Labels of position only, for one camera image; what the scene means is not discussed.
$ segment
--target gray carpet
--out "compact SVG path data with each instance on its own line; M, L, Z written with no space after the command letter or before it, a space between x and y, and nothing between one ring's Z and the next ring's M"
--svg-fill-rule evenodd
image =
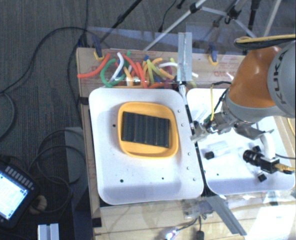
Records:
M69 81L74 91L72 96L68 81L67 67L70 54L81 30L59 30L47 38L33 57L34 51L51 31L62 27L101 27L110 28L135 0L0 0L0 90L4 90L19 79L28 69L27 74L18 84L6 93L15 104L15 121L7 134L0 140L0 153L18 157L31 163L36 156L40 142L49 133L67 127L80 126L79 114L75 106L78 95L76 61L71 62ZM157 32L164 13L174 0L143 0L121 23L118 28L143 32ZM199 0L186 0L182 9L173 6L164 21L164 30L181 17L190 5ZM233 0L207 0L204 6L225 11ZM257 36L263 33L269 12L274 0L262 0L257 10L253 31ZM243 7L239 20L248 24L250 16L249 0ZM198 11L191 14L185 21L175 27L171 33L185 32L189 26L202 25L206 28L218 18L209 12ZM219 29L228 28L221 22ZM296 0L282 0L272 25L274 35L293 34L296 32ZM113 38L107 38L101 44L103 48L118 48ZM133 49L132 42L123 43ZM12 117L12 107L8 100L0 95L0 135L5 131ZM56 135L47 145L64 144L63 134ZM67 178L65 150L55 150L49 159L53 168L47 172ZM48 185L45 190L47 197L53 200L52 207L60 206L64 201L64 190ZM61 239L74 239L71 211L67 209L59 218L60 213L44 214L39 217L26 215L13 232L28 239L36 239L37 225L57 223L60 219ZM0 239L20 239L15 236Z

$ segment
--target tripod stand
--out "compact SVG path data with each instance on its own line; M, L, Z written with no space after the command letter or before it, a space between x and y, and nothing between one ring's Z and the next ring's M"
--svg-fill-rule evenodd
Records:
M182 3L185 0L182 0L177 8L181 8ZM233 20L233 22L235 22L236 24L238 24L246 33L249 37L251 38L255 38L255 34L252 32L252 25L253 25L253 21L255 18L254 13L256 13L256 9L257 8L252 8L251 11L251 15L250 15L250 19L249 19L249 26L251 26L250 28L246 27L240 20L238 20L238 16L241 12L242 7L245 5L245 3L248 0L236 0L236 2L230 7L228 12L224 12L224 11L220 11L220 10L216 10L216 9L212 9L212 8L208 8L208 7L204 7L202 6L207 0L199 0L193 4L190 5L190 8L187 12L185 12L178 20L176 20L171 26L169 26L164 32L162 32L153 42L151 42L146 48L144 48L144 51L148 51L151 47L153 47L157 42L159 42L164 36L166 36L171 30L173 30L177 25L179 25L182 21L184 21L188 16L190 16L191 14L194 14L198 11L205 11L205 12L209 12L209 13L213 13L213 14L217 14L220 15L220 19L219 21L224 18L227 17L227 19L225 19L225 23L229 24L231 20ZM268 16L268 22L266 24L266 30L264 32L264 36L267 36L270 30L270 27L272 25L272 22L275 18L275 15L277 13L277 8L280 4L281 0L274 0L274 5L272 10L270 11L270 14Z

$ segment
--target white cable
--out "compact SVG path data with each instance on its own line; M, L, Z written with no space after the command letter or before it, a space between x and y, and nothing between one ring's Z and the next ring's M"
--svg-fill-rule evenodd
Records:
M132 72L132 69L133 69L132 65L129 65L128 72L131 73Z
M175 62L165 62L158 65L159 68L167 67L167 66L174 66L178 67L178 64Z
M114 81L116 79L120 70L122 70L122 68L124 66L124 58L123 58L122 54L120 52L118 52L117 56L119 57L119 65L118 65L116 71L113 73L111 79L109 80L109 83L111 83L112 81Z

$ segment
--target black clamp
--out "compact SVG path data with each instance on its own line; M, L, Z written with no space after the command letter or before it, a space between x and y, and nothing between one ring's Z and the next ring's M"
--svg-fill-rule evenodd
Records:
M196 7L196 3L194 2L192 5L190 5L189 10L192 14L194 14L195 12L198 12L199 9Z
M233 6L229 12L227 13L228 15L228 20L225 18L224 23L229 24L231 20L236 20L239 16L239 14L242 12L242 10L237 11L235 9L235 6Z

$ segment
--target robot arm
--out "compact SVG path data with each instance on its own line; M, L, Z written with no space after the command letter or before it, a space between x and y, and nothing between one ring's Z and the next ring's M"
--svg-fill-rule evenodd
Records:
M265 150L273 150L269 132L252 127L270 116L296 117L296 41L285 48L276 46L251 50L240 64L235 78L222 100L221 111L212 120L195 124L193 142L210 134L223 134L231 129L251 140L260 138ZM263 156L248 152L246 162L260 166L263 159L271 167L274 151Z

